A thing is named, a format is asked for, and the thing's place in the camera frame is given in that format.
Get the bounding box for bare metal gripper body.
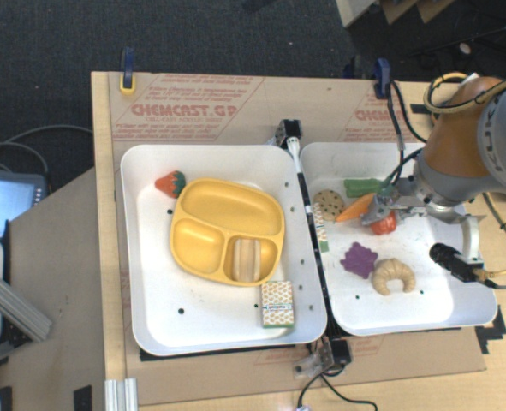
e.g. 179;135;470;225
390;176;468;225

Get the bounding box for red toy tomato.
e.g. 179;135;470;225
369;211;398;236

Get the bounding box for orange toy carrot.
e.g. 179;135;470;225
335;192;378;223

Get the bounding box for green toy bean pods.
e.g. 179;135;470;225
342;177;387;200

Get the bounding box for tan chocolate chip biscuit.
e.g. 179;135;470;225
312;188;347;223

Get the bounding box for purple toy grapes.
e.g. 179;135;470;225
339;241;379;280

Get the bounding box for white orange patterned carton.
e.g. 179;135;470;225
312;201;331;254
259;279;297;330

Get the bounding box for beige toy croissant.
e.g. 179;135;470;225
371;257;417;297

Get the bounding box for thin black and white rod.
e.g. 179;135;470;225
286;136;336;338

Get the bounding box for white plastic tray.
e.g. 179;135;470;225
119;143;329;357
299;140;499;337

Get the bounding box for tan toy bread bun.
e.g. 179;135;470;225
230;237;263;283

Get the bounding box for yellow divided plate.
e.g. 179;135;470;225
168;176;287;289

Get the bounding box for brown cardboard board red print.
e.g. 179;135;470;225
106;71;500;407

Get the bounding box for red toy strawberry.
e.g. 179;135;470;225
154;170;188;200

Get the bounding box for black cylinder on white bracket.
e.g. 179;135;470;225
428;214;488;283

